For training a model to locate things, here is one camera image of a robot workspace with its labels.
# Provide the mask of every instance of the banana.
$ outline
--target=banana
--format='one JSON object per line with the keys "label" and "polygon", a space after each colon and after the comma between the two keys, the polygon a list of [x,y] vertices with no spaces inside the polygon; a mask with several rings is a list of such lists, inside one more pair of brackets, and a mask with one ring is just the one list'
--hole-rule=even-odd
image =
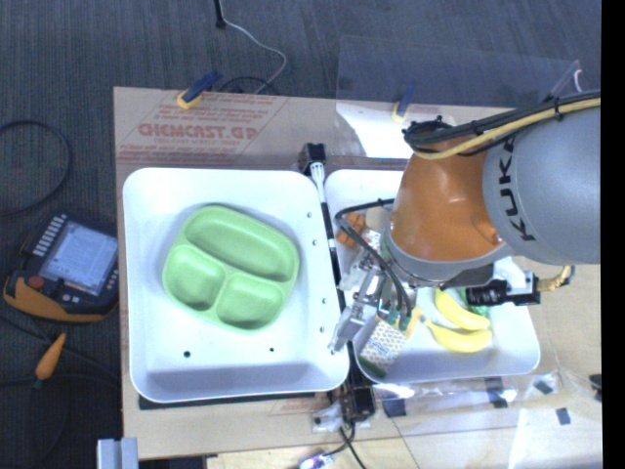
{"label": "banana", "polygon": [[484,349],[492,339],[492,331],[489,329],[460,333],[434,324],[426,318],[423,318],[423,324],[430,329],[442,347],[457,353],[476,353]]}
{"label": "banana", "polygon": [[437,289],[435,304],[444,317],[460,328],[484,330],[490,326],[490,320],[487,317],[466,310],[447,292]]}

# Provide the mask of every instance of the wooden table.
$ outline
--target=wooden table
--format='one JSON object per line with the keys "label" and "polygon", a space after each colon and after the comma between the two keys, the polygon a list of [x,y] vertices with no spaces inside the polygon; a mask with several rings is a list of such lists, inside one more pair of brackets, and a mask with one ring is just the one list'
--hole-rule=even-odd
{"label": "wooden table", "polygon": [[[141,409],[129,372],[129,327],[122,187],[147,166],[296,169],[305,143],[347,148],[353,134],[337,126],[332,100],[207,93],[196,109],[177,108],[173,91],[116,88],[115,156],[120,258],[120,318],[124,436],[138,440],[140,459],[218,454],[216,468],[293,468],[305,457],[335,448],[338,434],[313,433],[312,413],[327,406],[324,394],[237,404]],[[367,104],[380,110],[390,105]],[[419,115],[442,113],[455,123],[495,110],[411,107]],[[335,161],[358,165],[343,150]],[[553,267],[523,259],[539,276]],[[588,376],[602,372],[600,266],[581,266],[571,285],[543,296],[530,309],[547,346],[547,377],[563,379],[558,392],[512,402],[509,408],[461,407],[423,412],[407,402],[407,416],[390,418],[378,404],[357,430],[354,448],[369,468],[436,469],[510,467],[512,460],[562,467],[603,460],[601,403]],[[345,450],[334,467],[358,467]]]}

